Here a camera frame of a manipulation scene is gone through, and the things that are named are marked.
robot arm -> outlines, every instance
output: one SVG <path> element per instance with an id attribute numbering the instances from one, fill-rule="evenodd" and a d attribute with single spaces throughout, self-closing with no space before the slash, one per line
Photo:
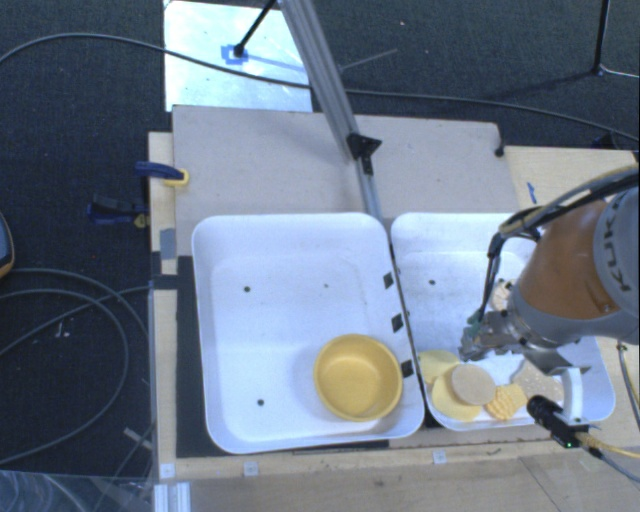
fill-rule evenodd
<path id="1" fill-rule="evenodd" d="M 485 314 L 485 293 L 483 306 L 464 330 L 464 359 L 481 359 L 489 351 L 518 352 L 553 375 L 571 366 L 557 348 L 583 336 L 638 344 L 637 166 L 614 178 L 599 196 L 592 189 L 595 198 L 586 196 L 574 203 L 577 207 L 550 210 L 553 220 L 511 286 L 506 308 Z M 600 197 L 615 190 L 616 183 L 618 190 L 624 184 L 623 191 L 606 203 Z M 530 234 L 542 225 L 522 224 L 521 232 Z M 497 245 L 492 243 L 498 254 L 505 239 L 502 235 Z M 495 278 L 496 273 L 490 264 L 489 274 Z M 487 285 L 492 287 L 491 281 L 488 278 Z"/>

tripod leg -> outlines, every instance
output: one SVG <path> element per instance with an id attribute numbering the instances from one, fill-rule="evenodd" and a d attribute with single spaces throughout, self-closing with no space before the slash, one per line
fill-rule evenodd
<path id="1" fill-rule="evenodd" d="M 609 1 L 602 0 L 602 6 L 600 7 L 600 26 L 598 27 L 598 40 L 596 42 L 596 54 L 593 61 L 593 67 L 591 72 L 594 75 L 602 75 L 602 45 L 604 44 L 604 34 L 607 30 L 607 20 L 609 18 Z"/>
<path id="2" fill-rule="evenodd" d="M 251 28 L 249 29 L 249 31 L 242 38 L 242 41 L 240 41 L 237 45 L 233 47 L 234 56 L 242 57 L 242 54 L 244 53 L 245 45 L 249 42 L 249 39 L 251 39 L 251 36 L 256 31 L 256 29 L 260 26 L 260 23 L 262 23 L 262 20 L 269 13 L 269 11 L 271 10 L 271 8 L 274 6 L 275 3 L 276 3 L 276 0 L 269 0 L 267 4 L 263 7 L 262 11 L 256 18 L 256 21 L 253 22 L 253 25 L 251 25 Z"/>

round cracker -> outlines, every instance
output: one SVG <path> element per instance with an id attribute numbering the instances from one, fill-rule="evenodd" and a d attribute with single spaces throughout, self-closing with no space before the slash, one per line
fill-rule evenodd
<path id="1" fill-rule="evenodd" d="M 470 405 L 485 405 L 496 394 L 496 383 L 489 373 L 474 364 L 460 364 L 451 371 L 451 388 Z"/>
<path id="2" fill-rule="evenodd" d="M 433 384 L 440 375 L 460 364 L 458 356 L 446 350 L 425 350 L 418 354 L 418 361 L 427 384 Z"/>
<path id="3" fill-rule="evenodd" d="M 442 414 L 458 421 L 473 421 L 482 407 L 461 402 L 451 388 L 451 372 L 440 375 L 433 383 L 431 401 Z"/>

yellow clamp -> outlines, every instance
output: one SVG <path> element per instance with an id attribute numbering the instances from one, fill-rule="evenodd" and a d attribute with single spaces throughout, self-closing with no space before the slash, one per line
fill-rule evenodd
<path id="1" fill-rule="evenodd" d="M 182 173 L 181 180 L 168 180 L 164 179 L 162 182 L 167 187 L 184 187 L 187 183 L 189 183 L 189 172 L 186 169 L 178 169 Z"/>

blue clamp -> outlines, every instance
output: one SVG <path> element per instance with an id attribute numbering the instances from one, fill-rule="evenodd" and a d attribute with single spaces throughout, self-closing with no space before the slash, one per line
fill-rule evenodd
<path id="1" fill-rule="evenodd" d="M 170 187 L 182 187 L 189 182 L 186 169 L 176 169 L 170 165 L 155 162 L 136 162 L 136 176 L 146 178 L 163 178 L 164 184 Z"/>
<path id="2" fill-rule="evenodd" d="M 93 201 L 87 206 L 89 220 L 98 225 L 119 223 L 133 223 L 138 228 L 146 227 L 149 208 L 140 203 L 120 201 L 98 194 L 93 195 Z"/>

